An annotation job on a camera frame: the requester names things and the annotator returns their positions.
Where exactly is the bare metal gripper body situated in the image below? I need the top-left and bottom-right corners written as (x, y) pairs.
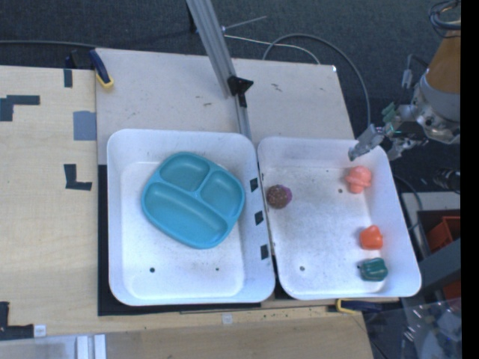
top-left (388, 103), bottom-right (462, 153)

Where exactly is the pink toy mushroom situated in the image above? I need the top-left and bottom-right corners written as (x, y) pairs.
top-left (344, 165), bottom-right (373, 194)

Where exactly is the orange toy bell pepper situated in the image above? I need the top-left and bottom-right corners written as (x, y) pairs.
top-left (359, 224), bottom-right (385, 251)

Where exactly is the brown and purple doughnut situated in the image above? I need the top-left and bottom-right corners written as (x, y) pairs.
top-left (265, 183), bottom-right (293, 210)

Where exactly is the white plastic tray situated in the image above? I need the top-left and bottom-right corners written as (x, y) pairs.
top-left (106, 128), bottom-right (277, 307)
top-left (256, 135), bottom-right (423, 302)

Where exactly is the green toy bell pepper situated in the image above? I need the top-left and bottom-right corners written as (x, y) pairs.
top-left (358, 257), bottom-right (389, 283)

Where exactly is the blue divided plate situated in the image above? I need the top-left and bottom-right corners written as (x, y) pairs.
top-left (140, 150), bottom-right (247, 251)

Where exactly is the pale wood board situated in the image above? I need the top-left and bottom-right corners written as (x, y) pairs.
top-left (94, 46), bottom-right (400, 316)

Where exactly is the black cylinder on white bracket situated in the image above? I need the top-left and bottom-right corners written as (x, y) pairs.
top-left (430, 167), bottom-right (462, 194)

